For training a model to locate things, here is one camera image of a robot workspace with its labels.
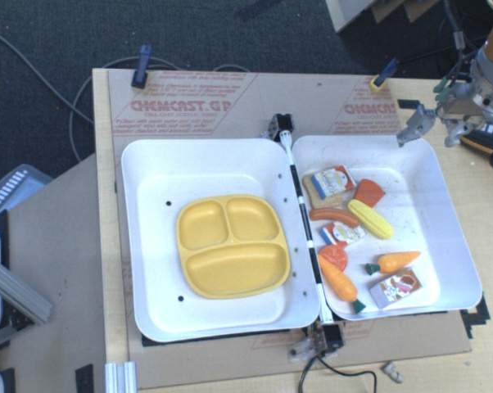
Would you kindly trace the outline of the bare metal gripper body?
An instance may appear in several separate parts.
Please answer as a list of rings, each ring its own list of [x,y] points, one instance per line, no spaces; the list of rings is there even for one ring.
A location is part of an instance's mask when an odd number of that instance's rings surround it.
[[[444,120],[493,124],[493,89],[473,82],[455,82],[436,95],[437,112]]]

